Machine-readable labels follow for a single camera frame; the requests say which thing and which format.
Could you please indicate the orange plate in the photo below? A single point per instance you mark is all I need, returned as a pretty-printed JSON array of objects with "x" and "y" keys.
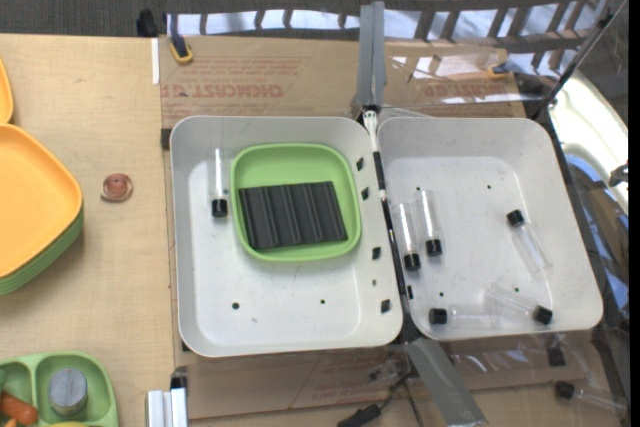
[
  {"x": 4, "y": 95},
  {"x": 30, "y": 195}
]

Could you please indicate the grey can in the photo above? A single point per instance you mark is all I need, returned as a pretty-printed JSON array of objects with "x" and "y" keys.
[{"x": 68, "y": 390}]

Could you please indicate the clear vial with black cap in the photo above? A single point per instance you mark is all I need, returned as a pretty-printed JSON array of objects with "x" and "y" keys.
[
  {"x": 437, "y": 315},
  {"x": 412, "y": 261},
  {"x": 434, "y": 247},
  {"x": 542, "y": 315},
  {"x": 219, "y": 207},
  {"x": 515, "y": 217},
  {"x": 565, "y": 389}
]

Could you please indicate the white plastic tray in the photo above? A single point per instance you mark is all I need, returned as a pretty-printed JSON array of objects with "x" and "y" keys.
[
  {"x": 475, "y": 235},
  {"x": 280, "y": 305}
]

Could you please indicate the brown cardboard board red print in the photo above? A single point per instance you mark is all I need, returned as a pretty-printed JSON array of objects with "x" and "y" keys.
[{"x": 320, "y": 75}]

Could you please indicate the thin black and white rod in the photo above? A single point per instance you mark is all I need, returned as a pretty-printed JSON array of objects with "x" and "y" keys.
[{"x": 378, "y": 167}]

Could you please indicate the black ribbed rack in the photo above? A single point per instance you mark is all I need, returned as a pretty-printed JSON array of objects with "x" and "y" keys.
[{"x": 292, "y": 215}]

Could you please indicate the green divided plate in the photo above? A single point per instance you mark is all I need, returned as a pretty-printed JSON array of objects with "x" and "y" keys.
[{"x": 102, "y": 385}]

